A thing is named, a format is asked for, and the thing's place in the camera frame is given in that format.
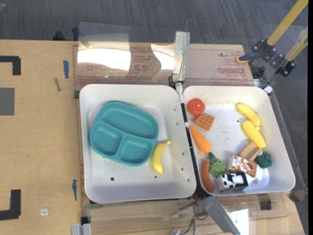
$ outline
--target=black tape mark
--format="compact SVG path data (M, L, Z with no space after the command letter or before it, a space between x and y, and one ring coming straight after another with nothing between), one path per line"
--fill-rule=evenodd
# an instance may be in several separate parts
M21 215L21 190L11 190L10 209L0 211L0 220L18 219Z
M79 99L79 92L80 92L80 91L74 91L74 98Z
M12 75L21 74L21 59L18 56L0 56L0 62L12 63Z

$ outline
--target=blue tape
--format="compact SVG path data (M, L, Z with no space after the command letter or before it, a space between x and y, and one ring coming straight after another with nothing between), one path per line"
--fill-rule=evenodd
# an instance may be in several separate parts
M69 74L68 61L66 61L66 60L63 60L63 69L64 69L65 78L69 78L69 76L68 76L68 74Z
M74 192L74 197L75 197L75 201L77 200L77 185L76 185L76 180L73 180L73 184L72 184L72 189Z

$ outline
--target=gray carpet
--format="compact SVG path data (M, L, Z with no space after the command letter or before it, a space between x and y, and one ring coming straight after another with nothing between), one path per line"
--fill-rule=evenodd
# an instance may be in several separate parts
M246 52L267 38L297 0L0 0L0 39L52 40L61 31L73 40L79 22L129 25L191 32L192 43L242 44ZM308 25L308 6L277 42L282 53ZM299 168L296 198L306 234L308 225L308 48L289 76L273 87Z

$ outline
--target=teal plate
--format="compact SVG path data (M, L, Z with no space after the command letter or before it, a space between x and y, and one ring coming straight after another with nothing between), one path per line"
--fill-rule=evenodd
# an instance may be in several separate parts
M152 155L158 131L157 121L150 114L112 101L99 111L91 128L90 143L103 157L139 166Z

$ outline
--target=toy carrot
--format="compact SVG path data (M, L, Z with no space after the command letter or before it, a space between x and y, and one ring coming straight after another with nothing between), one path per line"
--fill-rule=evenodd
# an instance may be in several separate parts
M190 131L194 137L200 151L204 153L209 153L212 150L212 146L208 140L192 125L190 126Z
M209 172L218 177L226 171L226 165L223 161L217 159L214 154L211 152L211 144L206 138L198 131L194 126L190 125L190 131L194 137L200 151L209 154L210 168Z

